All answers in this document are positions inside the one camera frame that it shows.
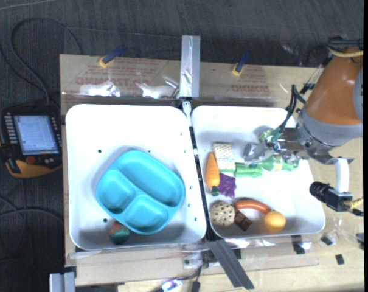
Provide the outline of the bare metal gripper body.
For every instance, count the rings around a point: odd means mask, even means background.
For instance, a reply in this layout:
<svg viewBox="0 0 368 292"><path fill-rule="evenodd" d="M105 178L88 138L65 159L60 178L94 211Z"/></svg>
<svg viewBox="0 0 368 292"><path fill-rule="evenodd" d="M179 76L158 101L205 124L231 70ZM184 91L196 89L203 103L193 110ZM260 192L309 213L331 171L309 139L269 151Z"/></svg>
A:
<svg viewBox="0 0 368 292"><path fill-rule="evenodd" d="M335 158L330 155L334 148L313 137L305 127L285 128L279 138L283 155L298 159L314 159L321 164L334 164Z"/></svg>

